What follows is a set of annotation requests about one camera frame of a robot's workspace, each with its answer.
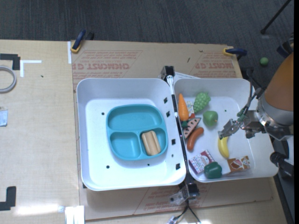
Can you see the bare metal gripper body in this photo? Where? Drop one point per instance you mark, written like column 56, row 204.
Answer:
column 251, row 123

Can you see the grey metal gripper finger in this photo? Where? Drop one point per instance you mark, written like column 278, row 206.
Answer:
column 223, row 134
column 231, row 124

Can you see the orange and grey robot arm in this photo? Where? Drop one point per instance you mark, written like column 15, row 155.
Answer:
column 281, row 85

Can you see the yellow banana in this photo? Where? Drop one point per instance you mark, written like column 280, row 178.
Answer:
column 223, row 148

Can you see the light green apple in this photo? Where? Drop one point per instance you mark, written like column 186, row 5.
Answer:
column 209, row 118

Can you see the white plastic tray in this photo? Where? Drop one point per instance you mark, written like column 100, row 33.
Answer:
column 98, row 129
column 236, row 101

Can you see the orange-red sausage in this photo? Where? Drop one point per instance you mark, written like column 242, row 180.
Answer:
column 194, row 137

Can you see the watermelon slice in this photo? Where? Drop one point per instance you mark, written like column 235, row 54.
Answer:
column 192, row 126

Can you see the orange and white carton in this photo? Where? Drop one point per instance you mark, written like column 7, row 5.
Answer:
column 239, row 164

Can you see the pink and white carton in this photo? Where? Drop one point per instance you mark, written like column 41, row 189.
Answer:
column 201, row 161

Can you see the green grapes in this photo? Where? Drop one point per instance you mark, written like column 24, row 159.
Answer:
column 201, row 101

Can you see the dark green bell pepper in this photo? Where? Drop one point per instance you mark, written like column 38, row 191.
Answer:
column 213, row 170

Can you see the small white and red packet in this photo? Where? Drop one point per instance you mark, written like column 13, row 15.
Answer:
column 190, row 106

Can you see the orange carrot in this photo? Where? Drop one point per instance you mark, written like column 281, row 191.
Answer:
column 183, row 108

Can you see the green ball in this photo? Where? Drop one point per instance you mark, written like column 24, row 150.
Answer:
column 264, row 61

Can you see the white paper sheet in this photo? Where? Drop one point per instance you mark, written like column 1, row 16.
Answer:
column 184, row 75

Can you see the tan bread roll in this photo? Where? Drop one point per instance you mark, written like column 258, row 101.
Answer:
column 151, row 143

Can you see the teal divided plate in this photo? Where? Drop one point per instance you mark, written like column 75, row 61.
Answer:
column 130, row 120

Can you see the brown cardboard board red print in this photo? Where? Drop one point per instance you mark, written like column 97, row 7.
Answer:
column 130, row 59

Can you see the black cylinder on white bracket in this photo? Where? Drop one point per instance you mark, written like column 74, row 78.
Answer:
column 280, row 161

